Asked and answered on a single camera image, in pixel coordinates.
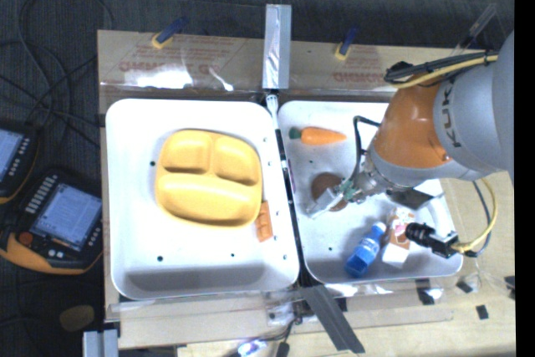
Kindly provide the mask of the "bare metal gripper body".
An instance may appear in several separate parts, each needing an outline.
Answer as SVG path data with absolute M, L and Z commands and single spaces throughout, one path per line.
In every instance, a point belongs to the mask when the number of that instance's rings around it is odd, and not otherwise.
M 337 185 L 335 195 L 340 201 L 362 203 L 368 197 L 384 193 L 391 187 L 392 183 L 380 174 L 375 164 L 368 162 Z

